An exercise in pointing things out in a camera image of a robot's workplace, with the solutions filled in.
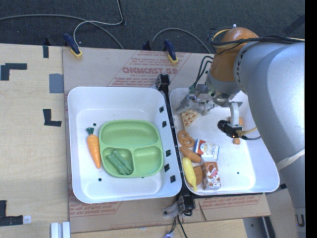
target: small box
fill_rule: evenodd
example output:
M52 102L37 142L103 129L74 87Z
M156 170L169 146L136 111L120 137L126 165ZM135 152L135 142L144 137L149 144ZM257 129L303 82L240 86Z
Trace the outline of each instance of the small box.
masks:
M213 157L215 160L218 159L219 146L208 143L204 140L197 139L195 142L194 150L199 155L208 155Z
M219 170L216 161L202 163L204 190L219 189L221 187Z

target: blue clamp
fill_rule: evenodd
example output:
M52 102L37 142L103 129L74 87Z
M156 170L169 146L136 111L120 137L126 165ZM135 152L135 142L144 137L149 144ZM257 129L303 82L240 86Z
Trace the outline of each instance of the blue clamp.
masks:
M63 39L69 45L70 51L76 56L80 57L83 53L78 48L78 45L75 43L74 39L69 34L64 34Z
M170 62L177 63L178 58L176 57L176 53L175 53L175 50L174 50L172 43L169 40L165 40L164 45L165 45L164 49L168 51L167 57L170 60Z

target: cardboard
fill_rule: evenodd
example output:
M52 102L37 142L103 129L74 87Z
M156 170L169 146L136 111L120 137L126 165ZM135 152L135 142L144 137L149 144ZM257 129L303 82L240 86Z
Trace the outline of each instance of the cardboard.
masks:
M63 48L71 232L171 225L172 219L164 218L162 209L172 205L175 201L174 197L85 204L74 196L71 184L67 95L77 86L152 87L159 74L169 75L171 92L173 89L194 83L205 54L176 53L179 62L171 64L166 52L93 48L81 48L81 50L83 55L77 58L68 48ZM192 216L183 216L182 222L228 220L270 214L264 194L197 198L195 203L196 208Z

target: table surface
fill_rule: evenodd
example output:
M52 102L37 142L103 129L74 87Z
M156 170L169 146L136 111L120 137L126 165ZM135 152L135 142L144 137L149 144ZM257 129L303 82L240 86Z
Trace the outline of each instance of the table surface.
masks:
M26 63L0 81L0 200L7 216L30 215L32 223L0 228L2 237L50 237L50 224L69 221L64 94L51 94L49 75L63 74L62 48L0 44L0 64ZM61 126L44 126L43 109ZM189 238L246 238L242 219L183 224ZM159 237L171 226L72 234L81 237ZM177 225L174 237L184 237Z

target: dark gray fabric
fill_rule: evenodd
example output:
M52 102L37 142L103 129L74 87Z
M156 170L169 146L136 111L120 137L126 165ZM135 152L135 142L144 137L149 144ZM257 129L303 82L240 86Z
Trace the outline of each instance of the dark gray fabric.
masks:
M126 26L105 27L125 49L140 50L162 29L191 32L208 47L210 28L237 24L259 36L305 37L305 0L120 0ZM120 20L116 0L0 0L0 18L12 15L56 13L109 23ZM0 43L63 46L62 35L72 35L79 20L31 17L0 21ZM85 24L76 34L83 47L115 48L119 45L95 26ZM153 50L163 50L169 39L176 51L206 53L193 37L180 31L160 34Z

